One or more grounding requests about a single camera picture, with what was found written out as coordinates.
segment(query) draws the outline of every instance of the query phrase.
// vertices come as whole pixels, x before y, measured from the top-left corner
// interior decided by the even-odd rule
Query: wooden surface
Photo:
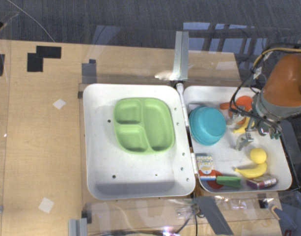
[[[27,53],[35,53],[37,45],[60,46],[62,57],[44,59],[43,73],[27,72]],[[176,217],[176,208],[184,204],[170,199],[100,202],[90,196],[82,174],[84,147],[78,100],[82,63],[96,60],[98,80],[116,78],[120,82],[121,77],[126,81],[131,77],[132,81],[145,81],[145,78],[154,81],[156,73],[172,70],[173,50],[12,41],[5,52],[11,62],[11,75],[4,85],[9,86],[9,104],[8,115],[4,114],[4,121],[8,122],[5,171],[3,158],[0,159],[0,201],[4,205],[0,235],[66,236],[68,220],[79,219],[86,203],[94,210],[97,223],[88,229],[95,233],[110,229],[108,226],[147,230],[162,225],[179,228],[183,224]],[[190,53],[189,74],[207,84],[221,81],[225,74],[224,84],[236,85],[239,73],[236,65],[232,65],[234,55],[210,55]],[[226,63],[219,65],[220,60]],[[53,106],[58,99],[66,102],[60,110]],[[44,197],[54,202],[50,213],[38,208]],[[226,206],[221,208],[236,235],[262,235],[263,232],[279,235],[278,222],[267,210],[259,209],[256,199],[252,202],[248,211],[238,213]],[[206,219],[198,222],[198,235],[201,232],[214,235]],[[194,231],[190,221],[182,235],[194,235]]]

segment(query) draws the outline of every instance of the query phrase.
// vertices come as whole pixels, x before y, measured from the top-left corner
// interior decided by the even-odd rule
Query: yellow ball
[[[262,149],[262,148],[253,148],[250,151],[250,159],[254,162],[254,163],[264,163],[267,159],[267,154],[266,152]]]

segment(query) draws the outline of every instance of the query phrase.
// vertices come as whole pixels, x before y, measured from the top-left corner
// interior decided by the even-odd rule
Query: teal bowl
[[[226,123],[218,109],[200,106],[190,113],[190,128],[197,142],[210,146],[223,137]]]

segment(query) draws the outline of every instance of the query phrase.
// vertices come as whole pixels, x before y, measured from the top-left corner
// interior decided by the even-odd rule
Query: banana
[[[260,177],[261,175],[263,175],[265,173],[266,169],[267,169],[267,163],[264,162],[264,163],[258,164],[253,169],[240,170],[240,169],[236,168],[235,171],[239,172],[246,178],[255,178],[255,177]]]
[[[246,121],[241,127],[239,127],[238,129],[233,129],[233,133],[245,133],[245,129],[247,128],[248,122],[249,122],[249,117],[246,118]]]

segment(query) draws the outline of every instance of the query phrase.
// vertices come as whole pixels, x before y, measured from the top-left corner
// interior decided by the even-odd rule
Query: green tray
[[[114,107],[113,119],[116,140],[126,152],[164,152],[174,144],[171,113],[161,100],[119,100]]]

